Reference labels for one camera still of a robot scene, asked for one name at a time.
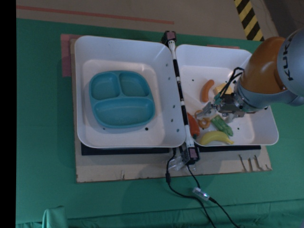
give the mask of yellow banana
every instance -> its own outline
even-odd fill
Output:
[[[201,145],[207,145],[208,143],[212,141],[222,141],[225,143],[233,144],[234,142],[229,139],[228,135],[221,131],[210,131],[205,133],[201,140]]]

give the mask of green tablecloth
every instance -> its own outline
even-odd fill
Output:
[[[61,74],[61,34],[160,41],[163,32],[17,19],[16,227],[41,227],[44,213],[59,206],[65,212],[58,216],[65,216],[69,227],[207,224],[199,204],[176,196],[164,178],[76,183],[72,84]],[[250,52],[259,45],[178,31],[177,38],[177,45],[240,46]],[[304,220],[304,106],[274,104],[272,110],[279,130],[278,143],[267,148],[272,171],[198,180],[243,227],[299,228]],[[190,194],[195,182],[173,178],[172,186]],[[218,228],[233,227],[218,207],[206,207]]]

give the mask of concrete floor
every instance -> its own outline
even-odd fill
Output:
[[[275,8],[267,8],[271,2],[250,1],[264,38],[277,36],[277,28],[284,26],[274,24],[280,20],[272,19]],[[291,14],[297,20],[290,26],[294,29],[303,26],[303,0],[292,3],[299,8]],[[233,0],[16,0],[16,9],[17,18],[23,19],[246,39]]]

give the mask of red line on floor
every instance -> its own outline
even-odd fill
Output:
[[[171,24],[171,25],[174,24],[174,21],[160,20],[160,19],[145,19],[145,18],[137,18],[137,17],[112,15],[112,14],[88,13],[88,12],[60,10],[60,9],[46,9],[46,8],[37,8],[37,7],[21,6],[21,5],[16,5],[16,9],[50,12],[50,13],[75,14],[75,15],[102,17],[102,18],[110,18],[110,19],[125,19],[125,20],[142,21],[142,22],[159,23],[159,24]]]

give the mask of cardboard sheet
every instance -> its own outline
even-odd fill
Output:
[[[164,178],[169,153],[85,155],[77,136],[76,83],[74,43],[70,39],[71,76],[74,106],[76,180],[82,182]],[[192,166],[195,175],[227,174],[236,172],[271,171],[271,162],[265,146],[260,150],[202,152],[200,161]],[[189,176],[187,168],[171,169],[171,176]]]

